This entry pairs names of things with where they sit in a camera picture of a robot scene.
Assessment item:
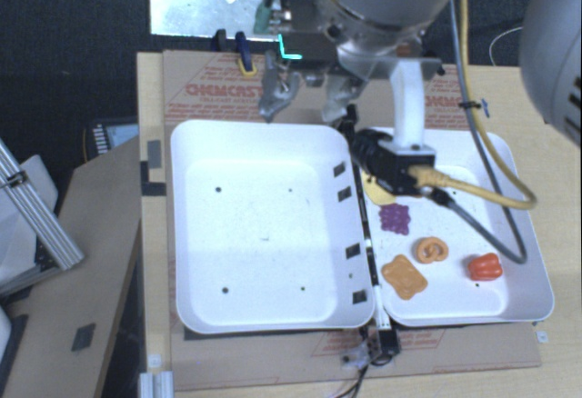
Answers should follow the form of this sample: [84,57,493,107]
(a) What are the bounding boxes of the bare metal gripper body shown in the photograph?
[277,0,428,86]

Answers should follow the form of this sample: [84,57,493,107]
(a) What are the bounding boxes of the yellow flat piece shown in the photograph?
[365,180,395,207]

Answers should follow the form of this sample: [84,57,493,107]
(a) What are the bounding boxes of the purple grapes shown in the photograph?
[377,202,412,237]

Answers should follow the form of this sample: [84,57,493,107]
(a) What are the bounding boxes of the white plastic tray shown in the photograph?
[346,126,557,328]
[169,118,376,335]

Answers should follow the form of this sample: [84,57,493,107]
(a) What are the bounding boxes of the thin black and white rod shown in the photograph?
[344,114,390,330]

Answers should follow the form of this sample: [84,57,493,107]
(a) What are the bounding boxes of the orange pretzel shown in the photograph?
[415,235,450,265]

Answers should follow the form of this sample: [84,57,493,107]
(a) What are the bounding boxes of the orange biscuit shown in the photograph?
[380,254,429,302]

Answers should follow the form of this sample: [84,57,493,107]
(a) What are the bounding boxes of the red bell pepper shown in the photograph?
[467,252,505,284]

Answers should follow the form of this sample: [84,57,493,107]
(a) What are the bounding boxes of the brown cardboard board red print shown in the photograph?
[161,49,543,390]

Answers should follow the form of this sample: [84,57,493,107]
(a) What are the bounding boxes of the black cylinder on white bracket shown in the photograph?
[348,59,438,198]

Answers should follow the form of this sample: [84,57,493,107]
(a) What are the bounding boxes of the black block with thin wires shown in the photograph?
[362,325,402,366]

